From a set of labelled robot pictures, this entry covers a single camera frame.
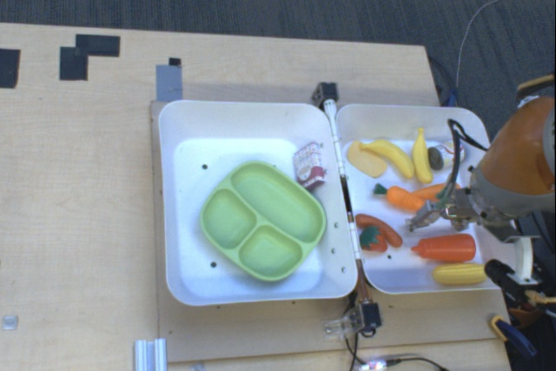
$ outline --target carrot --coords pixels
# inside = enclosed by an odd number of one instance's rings
[[[409,190],[398,186],[385,189],[384,186],[376,184],[374,186],[375,195],[386,195],[388,202],[395,207],[406,210],[407,212],[417,212],[425,205],[425,200],[420,196],[413,195]]]
[[[403,243],[400,234],[398,234],[389,224],[376,218],[375,216],[358,214],[355,216],[355,224],[358,228],[366,229],[370,227],[377,228],[384,235],[386,241],[393,247],[398,248]]]
[[[423,189],[415,190],[411,192],[411,194],[418,196],[423,200],[438,201],[439,198],[437,195],[444,189],[445,185],[446,184],[444,184],[444,182],[440,184],[434,184],[432,186],[424,187]],[[460,185],[456,184],[455,188],[460,189]]]

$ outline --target table surface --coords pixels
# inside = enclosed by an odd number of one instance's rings
[[[75,46],[76,34],[119,36],[120,56],[89,57],[87,82],[60,81],[60,47]],[[324,81],[338,83],[340,106],[438,105],[420,46],[0,23],[0,49],[21,50],[17,86],[0,89],[0,315],[19,319],[0,331],[5,370],[132,369],[135,340],[169,334],[175,306],[156,269],[157,64],[181,58],[185,98],[306,103]],[[373,296],[384,326],[362,357],[510,369],[487,326],[506,314],[499,290]],[[285,304],[224,308],[226,341],[210,309],[183,308],[175,323],[194,352],[182,357],[169,341],[169,369],[348,369],[339,342],[304,334],[343,302],[287,302],[287,314]],[[270,322],[277,328],[267,332]]]

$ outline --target green divided plate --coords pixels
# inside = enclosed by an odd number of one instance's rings
[[[232,170],[201,209],[205,236],[239,267],[269,282],[292,274],[325,226],[320,203],[265,162]]]

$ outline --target black tape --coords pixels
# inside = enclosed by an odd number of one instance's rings
[[[89,56],[119,57],[120,37],[78,34],[76,47],[87,50]]]
[[[87,52],[75,47],[60,47],[60,80],[87,80]]]
[[[17,85],[21,50],[0,48],[0,89],[14,89]]]

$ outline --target yellow banana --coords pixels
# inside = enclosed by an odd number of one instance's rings
[[[433,278],[440,284],[470,285],[487,279],[485,266],[475,263],[442,264],[433,270]]]
[[[412,150],[412,155],[415,164],[415,174],[417,179],[423,184],[430,184],[433,182],[433,171],[431,170],[431,165],[428,162],[428,152],[427,143],[425,142],[424,129],[422,127],[418,128],[419,134],[414,143],[414,148]]]
[[[390,160],[398,170],[406,177],[413,178],[415,175],[415,166],[411,158],[400,149],[397,145],[393,144],[386,139],[377,139],[376,141],[360,144],[361,150],[369,150],[377,155],[384,156]]]

